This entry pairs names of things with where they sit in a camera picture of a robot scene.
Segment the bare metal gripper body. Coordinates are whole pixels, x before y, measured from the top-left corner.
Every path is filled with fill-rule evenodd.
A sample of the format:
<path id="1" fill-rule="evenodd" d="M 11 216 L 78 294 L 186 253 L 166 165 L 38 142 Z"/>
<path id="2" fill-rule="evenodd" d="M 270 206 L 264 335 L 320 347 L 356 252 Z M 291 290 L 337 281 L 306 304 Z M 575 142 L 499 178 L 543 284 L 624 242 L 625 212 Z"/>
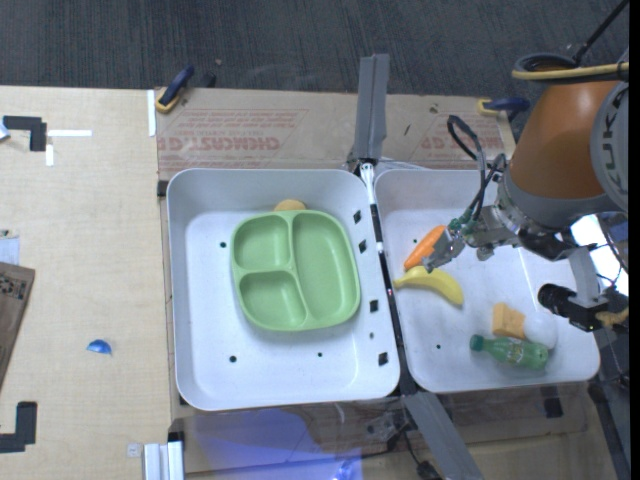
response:
<path id="1" fill-rule="evenodd" d="M 479 217 L 465 227 L 463 238 L 476 250 L 477 259 L 486 261 L 499 247 L 519 247 L 518 232 L 523 224 L 524 214 L 519 209 L 493 204 L 483 207 Z"/>

